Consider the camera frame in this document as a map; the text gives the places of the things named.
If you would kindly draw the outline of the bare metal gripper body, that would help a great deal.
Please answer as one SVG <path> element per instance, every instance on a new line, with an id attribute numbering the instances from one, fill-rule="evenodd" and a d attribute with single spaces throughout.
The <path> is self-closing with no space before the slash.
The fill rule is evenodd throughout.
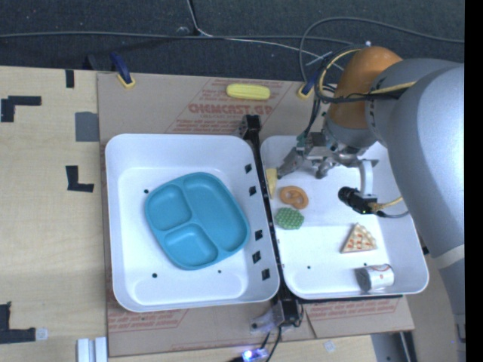
<path id="1" fill-rule="evenodd" d="M 356 148 L 339 143 L 321 131 L 301 133 L 297 136 L 295 150 L 300 157 L 311 161 L 313 165 L 322 162 L 351 165 L 366 153 L 368 147 Z"/>

